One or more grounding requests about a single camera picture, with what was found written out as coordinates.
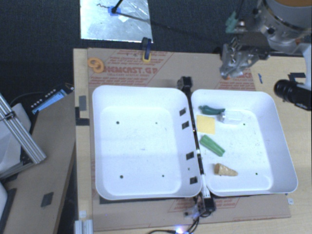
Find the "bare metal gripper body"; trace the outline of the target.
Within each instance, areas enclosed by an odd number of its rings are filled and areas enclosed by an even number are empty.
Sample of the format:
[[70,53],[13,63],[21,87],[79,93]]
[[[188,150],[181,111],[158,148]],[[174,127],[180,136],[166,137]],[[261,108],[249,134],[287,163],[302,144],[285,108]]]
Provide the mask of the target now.
[[296,55],[308,44],[308,0],[258,0],[250,17],[237,16],[229,18],[232,58],[248,53],[266,59],[275,51]]

